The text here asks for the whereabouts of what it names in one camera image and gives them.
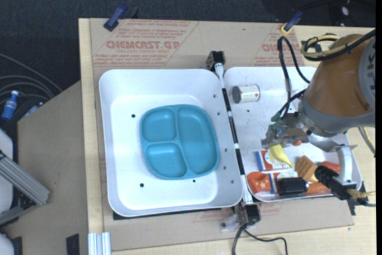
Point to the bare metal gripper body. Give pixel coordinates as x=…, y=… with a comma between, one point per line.
x=291, y=128

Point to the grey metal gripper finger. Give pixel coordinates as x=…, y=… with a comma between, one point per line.
x=286, y=142
x=268, y=140

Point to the yellow banana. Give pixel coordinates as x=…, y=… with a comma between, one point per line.
x=280, y=155

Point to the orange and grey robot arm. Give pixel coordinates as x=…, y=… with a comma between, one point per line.
x=334, y=83

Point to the red white blue carton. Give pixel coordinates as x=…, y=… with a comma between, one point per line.
x=264, y=159

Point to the white plastic tray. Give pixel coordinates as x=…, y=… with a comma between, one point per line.
x=125, y=134
x=253, y=122

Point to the brown waffle biscuit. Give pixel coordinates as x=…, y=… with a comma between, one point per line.
x=306, y=167

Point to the thin black and white rod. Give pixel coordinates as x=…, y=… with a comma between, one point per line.
x=231, y=122

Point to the red packet with yellow star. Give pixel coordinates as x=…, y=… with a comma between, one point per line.
x=259, y=183

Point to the white can with orange dots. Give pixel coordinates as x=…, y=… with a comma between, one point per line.
x=247, y=93

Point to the orange carrot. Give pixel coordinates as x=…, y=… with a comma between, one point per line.
x=331, y=166

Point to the orange sausage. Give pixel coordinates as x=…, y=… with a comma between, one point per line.
x=317, y=187

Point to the blue divided plate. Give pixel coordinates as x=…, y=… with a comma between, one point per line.
x=179, y=143

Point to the brown cardboard board red print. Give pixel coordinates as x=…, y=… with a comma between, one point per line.
x=179, y=38

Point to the blue plastic bottle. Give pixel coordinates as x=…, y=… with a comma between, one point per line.
x=9, y=106

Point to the black cylinder on white bracket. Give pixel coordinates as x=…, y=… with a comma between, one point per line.
x=335, y=182

